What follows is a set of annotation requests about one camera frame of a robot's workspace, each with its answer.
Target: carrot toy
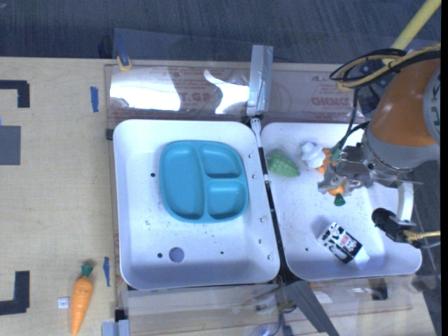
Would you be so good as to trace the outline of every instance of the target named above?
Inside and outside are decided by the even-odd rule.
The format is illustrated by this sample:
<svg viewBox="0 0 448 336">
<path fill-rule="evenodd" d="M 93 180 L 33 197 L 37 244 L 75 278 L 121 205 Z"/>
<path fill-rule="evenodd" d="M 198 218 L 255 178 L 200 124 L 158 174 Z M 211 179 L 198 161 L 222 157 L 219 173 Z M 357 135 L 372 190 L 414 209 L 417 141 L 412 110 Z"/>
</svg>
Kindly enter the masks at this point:
<svg viewBox="0 0 448 336">
<path fill-rule="evenodd" d="M 81 270 L 83 275 L 76 280 L 71 297 L 71 334 L 73 336 L 77 335 L 81 328 L 93 292 L 93 283 L 89 279 L 93 267 L 84 264 Z"/>
</svg>

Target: gray carpet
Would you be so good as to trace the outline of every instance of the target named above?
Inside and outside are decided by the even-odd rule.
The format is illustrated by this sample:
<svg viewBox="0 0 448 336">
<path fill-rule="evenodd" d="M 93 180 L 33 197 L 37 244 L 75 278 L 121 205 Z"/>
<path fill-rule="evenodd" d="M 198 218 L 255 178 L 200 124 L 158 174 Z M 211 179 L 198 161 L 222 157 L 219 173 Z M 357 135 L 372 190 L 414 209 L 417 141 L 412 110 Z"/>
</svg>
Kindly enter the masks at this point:
<svg viewBox="0 0 448 336">
<path fill-rule="evenodd" d="M 242 43 L 261 43 L 274 46 L 279 62 L 343 63 L 389 47 L 424 1 L 0 0 L 0 55 L 99 58 L 102 36 L 119 28 L 226 40 L 220 60 L 247 59 Z M 440 40 L 439 9 L 415 43 Z M 199 49 L 180 51 L 179 59 L 203 58 Z M 139 57 L 160 56 L 166 54 L 153 46 Z M 438 229 L 440 168 L 428 163 L 414 176 L 425 183 L 416 194 L 416 219 L 423 230 Z M 424 292 L 441 335 L 440 247 L 424 251 L 419 274 L 435 277 Z"/>
</svg>

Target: blue plate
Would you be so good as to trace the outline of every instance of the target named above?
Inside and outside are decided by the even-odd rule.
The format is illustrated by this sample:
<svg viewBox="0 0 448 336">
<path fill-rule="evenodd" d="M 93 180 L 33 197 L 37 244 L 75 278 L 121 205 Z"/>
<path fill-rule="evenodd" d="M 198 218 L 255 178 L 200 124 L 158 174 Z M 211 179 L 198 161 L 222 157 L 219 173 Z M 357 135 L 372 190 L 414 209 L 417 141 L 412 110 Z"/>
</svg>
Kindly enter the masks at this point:
<svg viewBox="0 0 448 336">
<path fill-rule="evenodd" d="M 159 183 L 169 214 L 191 223 L 229 221 L 249 202 L 238 153 L 212 141 L 176 141 L 162 151 Z"/>
</svg>

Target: wooden table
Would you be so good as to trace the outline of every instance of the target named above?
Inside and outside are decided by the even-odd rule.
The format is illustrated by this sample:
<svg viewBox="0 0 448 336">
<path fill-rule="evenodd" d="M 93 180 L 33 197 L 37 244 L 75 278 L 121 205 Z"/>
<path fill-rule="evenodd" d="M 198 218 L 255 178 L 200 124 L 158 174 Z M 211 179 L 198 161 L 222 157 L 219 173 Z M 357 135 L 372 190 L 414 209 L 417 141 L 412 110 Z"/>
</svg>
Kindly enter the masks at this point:
<svg viewBox="0 0 448 336">
<path fill-rule="evenodd" d="M 16 271 L 30 272 L 30 306 L 26 313 L 0 316 L 0 335 L 69 335 L 69 309 L 58 309 L 57 301 L 71 295 L 85 261 L 94 266 L 94 293 L 79 335 L 100 335 L 102 322 L 114 318 L 104 77 L 110 63 L 0 57 L 0 79 L 26 80 L 31 97 L 30 108 L 18 108 L 17 92 L 0 90 L 1 124 L 21 126 L 22 136 L 20 166 L 0 166 L 0 300 L 13 298 Z M 99 91 L 97 113 L 92 86 Z M 105 256 L 111 287 L 102 269 Z M 411 294 L 410 300 L 414 307 L 408 311 L 333 317 L 332 322 L 341 335 L 434 335 L 422 294 Z M 308 321 L 295 327 L 297 334 L 315 332 Z M 224 333 L 241 335 L 242 329 Z"/>
</svg>

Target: small box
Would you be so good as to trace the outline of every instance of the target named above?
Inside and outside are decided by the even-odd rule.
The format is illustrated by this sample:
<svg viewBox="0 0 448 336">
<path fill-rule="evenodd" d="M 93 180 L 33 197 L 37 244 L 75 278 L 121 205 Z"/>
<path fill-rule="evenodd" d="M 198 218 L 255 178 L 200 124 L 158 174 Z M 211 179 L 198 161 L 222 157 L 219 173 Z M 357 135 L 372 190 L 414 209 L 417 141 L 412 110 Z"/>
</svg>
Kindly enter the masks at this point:
<svg viewBox="0 0 448 336">
<path fill-rule="evenodd" d="M 365 263 L 369 258 L 363 250 L 363 245 L 336 222 L 331 223 L 317 240 L 345 264 L 357 256 L 356 259 L 359 259 L 361 263 Z"/>
</svg>

